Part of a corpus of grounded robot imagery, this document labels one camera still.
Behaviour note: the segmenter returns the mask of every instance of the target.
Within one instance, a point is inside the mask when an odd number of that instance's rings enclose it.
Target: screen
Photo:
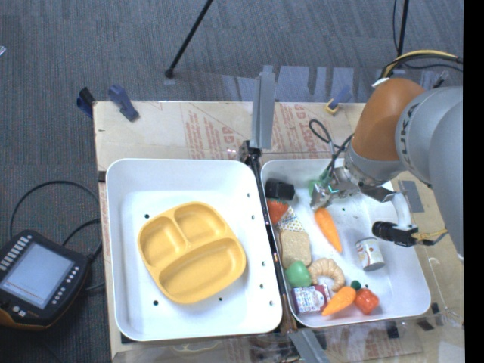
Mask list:
[[[0,288],[44,309],[74,262],[32,244],[0,283]]]

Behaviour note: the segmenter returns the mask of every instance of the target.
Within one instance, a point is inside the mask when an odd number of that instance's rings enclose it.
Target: toy tomato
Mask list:
[[[378,296],[367,287],[356,290],[355,305],[365,315],[369,315],[380,304]]]

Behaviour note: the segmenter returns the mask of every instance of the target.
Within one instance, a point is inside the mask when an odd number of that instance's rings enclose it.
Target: white tray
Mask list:
[[[260,334],[274,330],[282,307],[256,178],[234,160],[123,159],[106,174],[114,311],[120,331],[137,341]],[[215,208],[242,244],[244,273],[194,304],[167,299],[138,252],[149,217],[182,203]]]
[[[294,185],[296,196],[289,203],[309,235],[312,259],[334,259],[344,272],[346,284],[350,284],[352,280],[360,281],[363,286],[367,284],[379,296],[380,308],[376,308],[370,315],[363,315],[354,306],[324,317],[320,313],[297,315],[289,294],[290,285],[284,281],[293,315],[307,327],[329,327],[422,315],[430,306],[430,291],[413,247],[398,246],[379,238],[378,243],[386,264],[374,271],[364,271],[357,257],[355,242],[363,237],[374,237],[371,227],[375,221],[397,223],[396,211],[391,202],[380,203],[363,194],[333,199],[327,209],[338,228],[342,253],[338,253],[330,245],[316,225],[309,206],[309,182],[318,179],[328,163],[328,159],[272,160],[262,167],[262,184],[265,185],[268,179],[275,178]],[[391,183],[385,187],[392,190]],[[276,237],[277,229],[273,228],[273,232]],[[331,287],[332,280],[327,279],[325,282]]]

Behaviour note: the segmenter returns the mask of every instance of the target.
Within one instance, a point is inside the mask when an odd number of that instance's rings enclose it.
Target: gray carpet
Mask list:
[[[76,106],[84,87],[99,101],[114,83],[132,100],[252,101],[253,79],[269,68],[279,101],[328,101],[349,85],[350,101],[365,102],[397,56],[404,0],[215,0],[168,79],[205,1],[0,0],[0,244],[33,187],[62,179],[96,191],[92,120]],[[404,53],[463,57],[464,0],[409,0],[405,29]],[[456,66],[436,64],[414,61],[396,73],[426,88],[442,73],[443,85],[463,84]],[[13,232],[61,242],[96,217],[87,192],[50,185],[21,204]],[[69,246],[87,253],[100,239],[90,225]],[[88,284],[104,278],[101,257],[93,269]],[[104,290],[81,295],[45,332],[0,327],[0,361],[109,362]]]

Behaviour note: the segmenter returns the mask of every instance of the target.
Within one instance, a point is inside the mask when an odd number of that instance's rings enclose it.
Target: small box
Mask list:
[[[330,301],[326,284],[311,287],[295,287],[290,291],[296,314],[322,312]]]

